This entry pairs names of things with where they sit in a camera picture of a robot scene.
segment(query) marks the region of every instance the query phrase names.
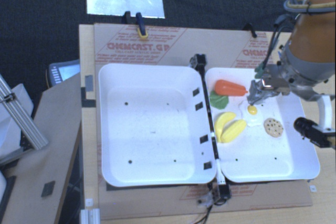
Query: white tray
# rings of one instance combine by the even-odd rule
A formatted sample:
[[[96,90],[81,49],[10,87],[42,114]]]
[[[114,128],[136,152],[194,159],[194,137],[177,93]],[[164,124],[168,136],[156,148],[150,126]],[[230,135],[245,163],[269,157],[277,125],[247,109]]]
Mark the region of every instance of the white tray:
[[[215,177],[202,80],[194,69],[111,63],[99,71],[99,94],[102,173],[109,184],[201,184]]]
[[[217,80],[224,79],[241,84],[249,90],[254,79],[253,69],[211,68],[206,73],[208,92],[213,90]],[[224,110],[211,107],[215,122],[217,117],[227,111],[235,112],[236,119],[248,119],[243,115],[239,104],[247,105],[244,97],[229,97]],[[256,105],[261,125],[247,126],[230,143],[217,143],[223,174],[234,182],[263,182],[276,180],[313,179],[320,172],[320,164],[314,145],[308,139],[302,140],[295,131],[296,118],[304,116],[300,99],[294,95],[268,98]],[[275,118],[284,126],[281,137],[274,138],[264,129],[264,120]]]

